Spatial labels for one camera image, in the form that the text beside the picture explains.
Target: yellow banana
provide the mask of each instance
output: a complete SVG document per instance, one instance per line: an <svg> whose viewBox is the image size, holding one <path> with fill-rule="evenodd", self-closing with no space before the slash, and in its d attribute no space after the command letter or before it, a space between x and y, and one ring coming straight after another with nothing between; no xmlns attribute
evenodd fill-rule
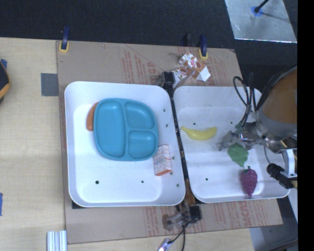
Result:
<svg viewBox="0 0 314 251"><path fill-rule="evenodd" d="M182 126L181 130L184 130L192 140L209 140L216 134L217 127L211 127L206 130L196 130Z"/></svg>

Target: cardboard sheet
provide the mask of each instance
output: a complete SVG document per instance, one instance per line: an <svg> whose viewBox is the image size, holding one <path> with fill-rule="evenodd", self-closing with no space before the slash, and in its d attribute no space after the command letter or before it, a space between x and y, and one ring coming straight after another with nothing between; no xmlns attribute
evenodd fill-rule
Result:
<svg viewBox="0 0 314 251"><path fill-rule="evenodd" d="M74 81L93 81L152 85L164 71L177 68L179 59L190 52L199 57L198 48L159 45L115 44L71 41L68 52L59 51L57 66L62 139L66 233L69 244L115 239L174 235L167 231L162 217L174 215L176 207L102 207L80 208L68 191L68 167L65 135L64 91ZM229 49L207 49L204 60L210 78L190 78L185 85L232 86L241 76L237 57ZM222 231L282 224L276 199L200 204L203 218L186 232Z"/></svg>

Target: blue mark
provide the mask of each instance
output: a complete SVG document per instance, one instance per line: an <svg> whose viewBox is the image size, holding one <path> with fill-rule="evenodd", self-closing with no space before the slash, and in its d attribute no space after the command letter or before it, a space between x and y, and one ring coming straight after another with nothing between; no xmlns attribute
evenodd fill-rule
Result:
<svg viewBox="0 0 314 251"><path fill-rule="evenodd" d="M2 203L3 203L2 196L3 194L0 192L0 216L2 216Z"/></svg>
<svg viewBox="0 0 314 251"><path fill-rule="evenodd" d="M7 61L4 59L1 59L1 63L4 65L5 69L7 69Z"/></svg>
<svg viewBox="0 0 314 251"><path fill-rule="evenodd" d="M264 14L264 12L262 11L262 9L260 9L260 11L258 11L257 13L255 12L255 8L256 6L251 7L251 12L255 17L260 17Z"/></svg>

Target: white tray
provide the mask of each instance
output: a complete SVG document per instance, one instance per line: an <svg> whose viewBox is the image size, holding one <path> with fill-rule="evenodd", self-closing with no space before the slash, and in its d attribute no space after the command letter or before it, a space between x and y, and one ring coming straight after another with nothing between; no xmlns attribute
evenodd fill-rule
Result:
<svg viewBox="0 0 314 251"><path fill-rule="evenodd" d="M257 100L260 92L255 91ZM235 131L235 125L245 112L245 105L233 87L187 87L174 92L179 128L203 130L216 126L216 135L207 141L190 139L181 130L189 182L194 196L204 203L248 200L239 181L241 168L229 157L227 150L219 151L218 142L228 131ZM248 165L258 174L258 183L252 199L279 198L288 195L289 190L282 187L277 180L266 172L268 162L264 147L256 145L249 150ZM284 168L283 158L267 150L272 163Z"/></svg>
<svg viewBox="0 0 314 251"><path fill-rule="evenodd" d="M170 98L158 86L74 82L65 89L69 193L82 207L171 206L185 197L184 175ZM155 114L159 145L170 147L172 173L154 174L153 159L131 162L106 159L86 128L92 105L124 98L148 105Z"/></svg>

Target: table surface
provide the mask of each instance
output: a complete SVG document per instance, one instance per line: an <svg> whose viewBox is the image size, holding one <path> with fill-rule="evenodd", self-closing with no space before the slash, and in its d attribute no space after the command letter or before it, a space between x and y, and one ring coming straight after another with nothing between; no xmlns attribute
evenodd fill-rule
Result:
<svg viewBox="0 0 314 251"><path fill-rule="evenodd" d="M55 40L0 38L11 88L0 105L0 250L46 250L65 230L59 101L42 96L57 73ZM68 250L157 250L165 236L68 245ZM181 250L179 237L171 250ZM249 229L186 234L185 250L254 250Z"/></svg>

